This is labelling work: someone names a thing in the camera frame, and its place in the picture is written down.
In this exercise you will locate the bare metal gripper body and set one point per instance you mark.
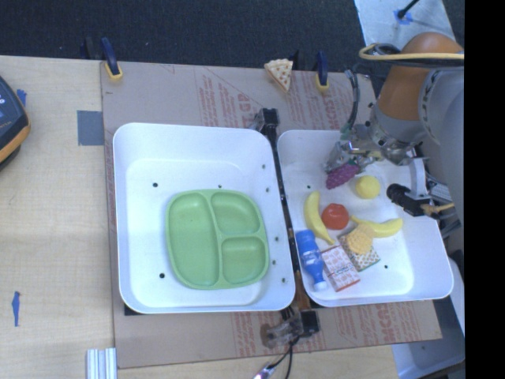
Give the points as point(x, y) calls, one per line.
point(375, 142)

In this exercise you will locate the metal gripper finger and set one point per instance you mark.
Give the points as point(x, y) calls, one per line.
point(359, 162)
point(335, 158)

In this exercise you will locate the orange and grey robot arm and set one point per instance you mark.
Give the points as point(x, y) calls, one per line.
point(406, 85)

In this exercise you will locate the purple grapes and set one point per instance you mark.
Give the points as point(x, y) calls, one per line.
point(340, 177)

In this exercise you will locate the yellow lemon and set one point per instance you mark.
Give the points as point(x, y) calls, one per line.
point(367, 187)

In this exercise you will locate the red tomato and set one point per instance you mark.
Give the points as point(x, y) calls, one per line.
point(335, 216)

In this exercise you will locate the yellow banana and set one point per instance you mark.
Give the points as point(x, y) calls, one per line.
point(312, 215)
point(388, 227)

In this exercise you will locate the thin black rod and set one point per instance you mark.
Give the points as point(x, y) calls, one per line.
point(285, 203)

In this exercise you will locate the yellow textured toy food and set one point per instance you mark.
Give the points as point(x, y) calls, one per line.
point(360, 240)

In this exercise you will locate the orange patterned carton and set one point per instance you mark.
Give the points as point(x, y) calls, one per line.
point(367, 260)

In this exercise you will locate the blue bottle white cap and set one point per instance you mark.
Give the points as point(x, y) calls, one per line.
point(311, 255)

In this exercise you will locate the toy pizza slice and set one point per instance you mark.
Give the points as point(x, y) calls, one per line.
point(281, 74)

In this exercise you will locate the white plastic tray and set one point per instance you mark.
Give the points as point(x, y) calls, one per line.
point(146, 211)
point(414, 251)

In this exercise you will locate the red and white carton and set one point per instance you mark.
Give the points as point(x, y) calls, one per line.
point(341, 269)

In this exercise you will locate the green divided plate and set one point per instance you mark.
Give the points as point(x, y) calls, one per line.
point(193, 239)

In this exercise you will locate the brown cardboard board red print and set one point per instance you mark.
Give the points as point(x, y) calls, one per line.
point(165, 93)

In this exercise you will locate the black cylinder on white bracket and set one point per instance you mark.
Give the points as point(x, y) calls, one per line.
point(410, 201)

